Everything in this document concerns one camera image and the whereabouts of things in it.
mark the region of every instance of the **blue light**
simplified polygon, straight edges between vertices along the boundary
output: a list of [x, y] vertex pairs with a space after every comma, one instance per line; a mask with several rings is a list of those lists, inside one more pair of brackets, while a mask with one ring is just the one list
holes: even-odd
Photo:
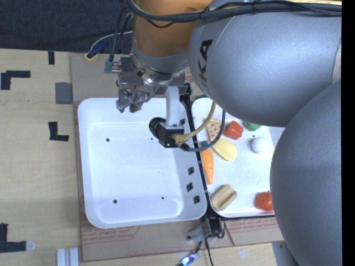
[[190, 258], [187, 256], [187, 257], [184, 257], [182, 260], [181, 260], [181, 263], [182, 265], [184, 266], [187, 266], [190, 264]]

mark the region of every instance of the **wooden table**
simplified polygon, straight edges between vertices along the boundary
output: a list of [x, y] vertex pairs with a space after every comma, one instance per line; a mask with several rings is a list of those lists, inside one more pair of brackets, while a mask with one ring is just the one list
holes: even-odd
[[[0, 265], [56, 265], [59, 248], [79, 248], [80, 223], [73, 106], [55, 103], [55, 83], [71, 83], [70, 53], [0, 49], [0, 72], [30, 70], [0, 90], [0, 223], [9, 242], [34, 241], [35, 250], [0, 253]], [[69, 141], [50, 141], [48, 122]], [[244, 250], [245, 257], [239, 255]], [[207, 251], [194, 266], [210, 265]], [[188, 253], [150, 255], [80, 265], [177, 265]], [[211, 250], [218, 265], [276, 264], [271, 243]]]

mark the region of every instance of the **red toy pepper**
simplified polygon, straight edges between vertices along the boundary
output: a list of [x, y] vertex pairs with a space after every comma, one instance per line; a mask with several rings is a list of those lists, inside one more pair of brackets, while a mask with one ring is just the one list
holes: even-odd
[[223, 135], [234, 140], [242, 136], [244, 129], [237, 121], [232, 120], [223, 131]]
[[255, 206], [265, 211], [273, 211], [271, 193], [269, 191], [259, 193], [255, 199]]

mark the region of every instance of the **toy carrot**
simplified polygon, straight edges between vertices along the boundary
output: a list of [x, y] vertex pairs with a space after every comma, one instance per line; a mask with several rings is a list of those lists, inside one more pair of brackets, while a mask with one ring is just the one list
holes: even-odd
[[213, 152], [210, 149], [201, 151], [202, 166], [205, 171], [208, 184], [213, 182]]

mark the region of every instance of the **metal bracket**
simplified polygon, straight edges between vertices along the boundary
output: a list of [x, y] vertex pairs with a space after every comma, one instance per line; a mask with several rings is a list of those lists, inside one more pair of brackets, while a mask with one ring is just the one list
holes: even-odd
[[205, 219], [197, 228], [185, 233], [186, 242], [198, 243], [211, 234], [210, 222]]

